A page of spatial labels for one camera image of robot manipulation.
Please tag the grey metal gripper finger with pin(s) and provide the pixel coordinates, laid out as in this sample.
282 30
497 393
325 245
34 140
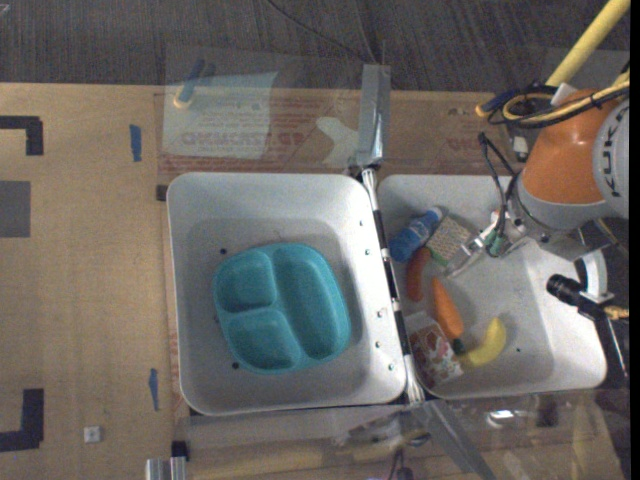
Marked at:
473 243
459 265

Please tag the yellow banana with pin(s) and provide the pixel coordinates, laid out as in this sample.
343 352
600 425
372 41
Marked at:
490 345

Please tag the white plastic tray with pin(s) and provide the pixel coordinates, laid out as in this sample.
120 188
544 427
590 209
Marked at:
280 203
545 328

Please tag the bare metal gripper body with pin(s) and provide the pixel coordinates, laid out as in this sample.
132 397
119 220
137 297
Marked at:
517 242

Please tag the red sausage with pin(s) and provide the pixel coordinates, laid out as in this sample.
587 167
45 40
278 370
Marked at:
416 275

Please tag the white packet with red print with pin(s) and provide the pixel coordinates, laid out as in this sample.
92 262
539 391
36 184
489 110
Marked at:
436 355

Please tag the teal divided plate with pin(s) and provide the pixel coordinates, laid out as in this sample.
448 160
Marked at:
295 293

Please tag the brown cardboard board red print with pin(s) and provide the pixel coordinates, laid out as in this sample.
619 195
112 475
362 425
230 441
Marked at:
425 133

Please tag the blue plastic bottle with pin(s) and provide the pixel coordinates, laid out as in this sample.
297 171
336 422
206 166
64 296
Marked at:
407 240

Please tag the orange carrot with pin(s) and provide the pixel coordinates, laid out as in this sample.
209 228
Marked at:
446 313

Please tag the black cylinder on white bracket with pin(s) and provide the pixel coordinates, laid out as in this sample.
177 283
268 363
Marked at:
575 295

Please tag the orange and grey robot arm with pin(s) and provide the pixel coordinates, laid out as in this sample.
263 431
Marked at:
562 163

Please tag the green and white patterned carton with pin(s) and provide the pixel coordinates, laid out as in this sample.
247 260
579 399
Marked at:
449 238

